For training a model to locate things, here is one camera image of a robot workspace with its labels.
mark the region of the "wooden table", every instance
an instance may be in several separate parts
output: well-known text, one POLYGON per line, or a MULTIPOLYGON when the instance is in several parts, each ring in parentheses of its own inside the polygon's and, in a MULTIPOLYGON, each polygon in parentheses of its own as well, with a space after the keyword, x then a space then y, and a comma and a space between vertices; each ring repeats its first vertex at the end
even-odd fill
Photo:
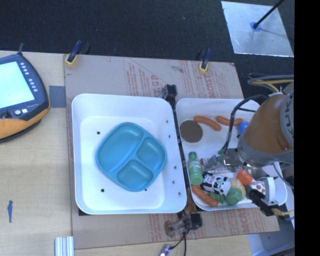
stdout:
MULTIPOLYGON (((13 51, 0 51, 0 58, 13 51)), ((23 52, 49 86, 65 86, 63 54, 23 52)), ((56 237, 72 236, 65 108, 51 108, 41 123, 0 143, 0 255, 53 256, 56 237), (12 201, 12 222, 7 207, 12 201)), ((76 256, 156 256, 165 242, 75 250, 76 256)), ((186 255, 250 256, 247 235, 187 240, 186 255)), ((184 254, 181 242, 170 256, 184 254)))

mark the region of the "white tray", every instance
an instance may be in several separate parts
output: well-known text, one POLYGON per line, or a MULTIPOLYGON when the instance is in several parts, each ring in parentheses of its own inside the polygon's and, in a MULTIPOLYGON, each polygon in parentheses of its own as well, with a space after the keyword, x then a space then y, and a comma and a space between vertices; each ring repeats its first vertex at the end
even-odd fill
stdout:
POLYGON ((71 105, 75 200, 90 215, 177 213, 187 193, 173 111, 162 98, 80 94, 71 105), (108 133, 123 122, 147 130, 165 147, 167 161, 145 190, 128 191, 98 167, 95 155, 108 133))
MULTIPOLYGON (((206 116, 215 120, 216 116, 223 116, 230 119, 230 114, 234 107, 241 102, 241 99, 203 99, 203 98, 184 98, 176 104, 176 114, 179 126, 186 120, 193 120, 194 116, 206 116)), ((248 101, 242 105, 242 108, 250 110, 256 110, 259 104, 253 100, 248 101)), ((249 122, 254 115, 253 112, 237 110, 235 118, 242 118, 244 122, 249 122)), ((188 142, 181 138, 183 153, 186 162, 188 162, 188 154, 191 151, 197 153, 198 160, 200 158, 210 158, 217 154, 226 142, 229 127, 221 125, 220 131, 215 131, 213 128, 206 124, 200 123, 203 130, 203 136, 198 142, 188 142)), ((229 143, 229 148, 236 148, 238 144, 236 127, 232 129, 232 136, 229 143)), ((270 176, 278 176, 272 165, 266 166, 263 170, 270 176)), ((221 175, 235 178, 236 173, 222 173, 221 175)), ((281 178, 276 178, 275 185, 275 199, 279 205, 282 205, 287 200, 287 189, 285 183, 281 178)), ((217 207, 210 207, 208 204, 200 200, 196 195, 192 193, 192 198, 195 204, 205 211, 219 211, 238 208, 253 208, 257 207, 251 200, 245 198, 238 202, 236 205, 219 204, 217 207)))

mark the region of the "tape strip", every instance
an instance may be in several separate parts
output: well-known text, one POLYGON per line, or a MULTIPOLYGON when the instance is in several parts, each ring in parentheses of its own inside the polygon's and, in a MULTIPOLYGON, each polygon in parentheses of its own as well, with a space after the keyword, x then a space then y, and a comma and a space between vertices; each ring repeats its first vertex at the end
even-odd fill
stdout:
POLYGON ((66 107, 66 88, 64 86, 49 85, 49 98, 51 108, 66 107))

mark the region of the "toy hot dog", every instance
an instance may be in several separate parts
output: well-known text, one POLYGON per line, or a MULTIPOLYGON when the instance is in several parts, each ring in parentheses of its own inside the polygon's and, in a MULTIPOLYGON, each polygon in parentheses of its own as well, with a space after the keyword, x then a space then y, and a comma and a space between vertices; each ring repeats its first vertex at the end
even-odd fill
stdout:
POLYGON ((212 198, 210 195, 206 194, 201 187, 192 185, 191 186, 192 192, 202 201, 210 205, 211 207, 217 207, 218 201, 214 198, 212 198))
MULTIPOLYGON (((218 115, 216 118, 216 121, 224 126, 229 126, 230 125, 230 119, 225 118, 221 115, 218 115)), ((244 120, 242 118, 236 118, 233 121, 233 126, 238 126, 238 124, 242 123, 244 120)))
POLYGON ((212 127, 215 131, 221 130, 220 124, 218 124, 216 121, 214 121, 206 116, 196 115, 193 117, 193 121, 195 121, 197 123, 208 125, 208 126, 212 127))

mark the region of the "brown cookie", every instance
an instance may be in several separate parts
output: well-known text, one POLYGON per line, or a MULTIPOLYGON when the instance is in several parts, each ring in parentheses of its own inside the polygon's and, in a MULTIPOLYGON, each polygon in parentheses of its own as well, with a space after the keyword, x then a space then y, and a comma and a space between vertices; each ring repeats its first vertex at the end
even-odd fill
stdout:
POLYGON ((180 135, 187 142, 198 142, 201 140, 204 132, 201 126, 193 121, 187 120, 180 125, 180 135))

